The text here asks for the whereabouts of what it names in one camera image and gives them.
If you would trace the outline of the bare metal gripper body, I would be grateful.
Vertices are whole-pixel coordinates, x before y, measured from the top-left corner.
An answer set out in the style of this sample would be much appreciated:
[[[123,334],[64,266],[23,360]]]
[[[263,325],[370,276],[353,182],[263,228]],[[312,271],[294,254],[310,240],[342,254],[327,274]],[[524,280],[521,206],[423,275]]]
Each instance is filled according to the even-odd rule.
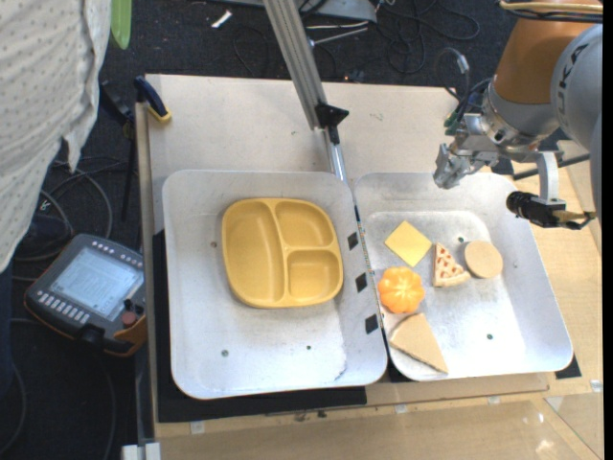
[[[444,147],[446,171],[479,171],[493,167],[509,154],[489,136],[485,116],[452,112],[444,121],[445,134],[451,138]]]

